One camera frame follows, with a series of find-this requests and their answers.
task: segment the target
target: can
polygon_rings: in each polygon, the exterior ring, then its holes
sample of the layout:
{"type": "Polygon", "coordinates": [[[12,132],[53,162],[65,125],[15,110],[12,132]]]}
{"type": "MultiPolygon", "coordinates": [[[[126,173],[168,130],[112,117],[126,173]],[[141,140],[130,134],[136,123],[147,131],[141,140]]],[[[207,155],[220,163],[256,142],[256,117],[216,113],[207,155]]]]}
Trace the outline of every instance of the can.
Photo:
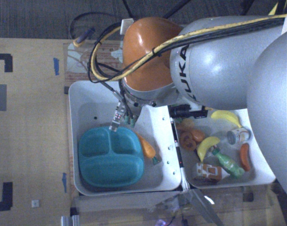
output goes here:
{"type": "Polygon", "coordinates": [[[235,130],[230,130],[227,132],[228,142],[233,145],[235,143],[241,143],[249,140],[251,132],[245,127],[241,127],[235,130]]]}

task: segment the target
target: blue tray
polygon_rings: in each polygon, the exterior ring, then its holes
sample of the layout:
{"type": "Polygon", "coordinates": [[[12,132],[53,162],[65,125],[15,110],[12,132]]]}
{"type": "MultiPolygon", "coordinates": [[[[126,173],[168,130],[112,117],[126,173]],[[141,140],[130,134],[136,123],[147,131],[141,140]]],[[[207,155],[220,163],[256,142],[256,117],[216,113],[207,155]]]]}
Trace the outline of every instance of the blue tray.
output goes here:
{"type": "Polygon", "coordinates": [[[119,127],[86,131],[78,147],[79,168],[83,179],[95,187],[112,188],[135,184],[144,173],[144,158],[137,135],[119,127]]]}

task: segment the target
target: dark floor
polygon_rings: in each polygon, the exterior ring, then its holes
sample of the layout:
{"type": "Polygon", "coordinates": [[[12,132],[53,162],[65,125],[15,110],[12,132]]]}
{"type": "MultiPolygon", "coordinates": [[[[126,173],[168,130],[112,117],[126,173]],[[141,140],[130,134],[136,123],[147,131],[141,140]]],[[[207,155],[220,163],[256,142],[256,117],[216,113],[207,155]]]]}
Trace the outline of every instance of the dark floor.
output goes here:
{"type": "MultiPolygon", "coordinates": [[[[96,34],[121,18],[164,16],[182,0],[0,0],[0,38],[69,39],[92,25],[96,34]],[[82,13],[93,13],[74,18],[82,13]]],[[[244,0],[190,0],[170,19],[188,24],[199,18],[239,15],[244,0]]],[[[278,0],[255,0],[248,15],[267,15],[278,0]]]]}

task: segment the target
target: green bottle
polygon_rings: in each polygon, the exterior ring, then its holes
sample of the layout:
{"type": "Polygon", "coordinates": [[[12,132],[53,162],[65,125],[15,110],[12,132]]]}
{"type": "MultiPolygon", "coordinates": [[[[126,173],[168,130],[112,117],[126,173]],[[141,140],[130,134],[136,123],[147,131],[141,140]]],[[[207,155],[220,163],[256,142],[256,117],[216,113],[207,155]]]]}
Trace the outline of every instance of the green bottle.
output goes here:
{"type": "Polygon", "coordinates": [[[219,148],[215,148],[212,153],[219,159],[221,166],[233,177],[240,178],[244,174],[245,170],[237,165],[232,158],[222,154],[219,148]]]}

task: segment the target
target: yellow banana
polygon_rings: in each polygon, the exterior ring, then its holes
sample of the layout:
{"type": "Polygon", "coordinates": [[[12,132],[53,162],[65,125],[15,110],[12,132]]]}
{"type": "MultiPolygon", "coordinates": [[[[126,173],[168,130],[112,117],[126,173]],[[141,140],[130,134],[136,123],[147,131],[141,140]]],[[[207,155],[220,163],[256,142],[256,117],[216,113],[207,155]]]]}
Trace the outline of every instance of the yellow banana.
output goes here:
{"type": "Polygon", "coordinates": [[[201,162],[203,162],[208,149],[214,145],[217,145],[219,142],[220,142],[220,139],[217,137],[207,137],[199,144],[197,153],[198,153],[198,156],[201,162]]]}
{"type": "Polygon", "coordinates": [[[225,119],[236,124],[239,128],[243,127],[241,123],[239,122],[237,115],[235,115],[234,113],[230,111],[218,110],[212,113],[210,117],[212,119],[225,119]]]}

